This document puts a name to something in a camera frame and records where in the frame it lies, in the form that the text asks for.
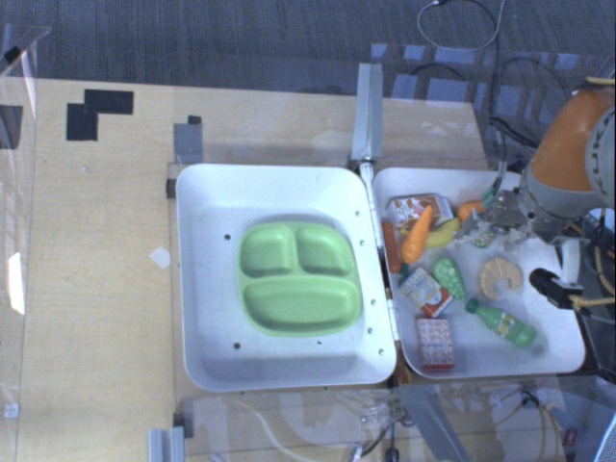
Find green divided plate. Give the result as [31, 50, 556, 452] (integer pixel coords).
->
[236, 220, 364, 339]

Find small orange toy fruit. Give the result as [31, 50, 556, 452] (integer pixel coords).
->
[456, 199, 486, 222]

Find orange and white carton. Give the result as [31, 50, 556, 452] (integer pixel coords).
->
[385, 192, 454, 231]

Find white plastic tray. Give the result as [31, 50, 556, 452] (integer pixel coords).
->
[174, 163, 398, 394]
[372, 167, 588, 381]

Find beige croissant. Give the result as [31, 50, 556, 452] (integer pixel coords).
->
[477, 256, 524, 301]

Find orange carrot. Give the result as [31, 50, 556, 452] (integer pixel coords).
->
[399, 204, 434, 277]

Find white and red carton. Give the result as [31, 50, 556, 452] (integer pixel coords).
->
[398, 266, 455, 319]

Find yellow banana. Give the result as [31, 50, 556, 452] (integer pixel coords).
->
[398, 217, 462, 250]

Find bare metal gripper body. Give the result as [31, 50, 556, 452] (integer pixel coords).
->
[484, 189, 531, 234]

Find green grapes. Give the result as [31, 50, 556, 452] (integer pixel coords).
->
[429, 255, 468, 303]

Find red sausage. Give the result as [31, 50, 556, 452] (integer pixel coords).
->
[381, 220, 402, 274]

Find red and white packet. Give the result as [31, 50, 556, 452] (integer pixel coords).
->
[415, 317, 456, 372]

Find green plastic bottle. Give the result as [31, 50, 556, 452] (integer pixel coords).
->
[464, 297, 538, 349]

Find black cylinder on white bracket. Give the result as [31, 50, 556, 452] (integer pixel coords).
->
[528, 237, 586, 310]

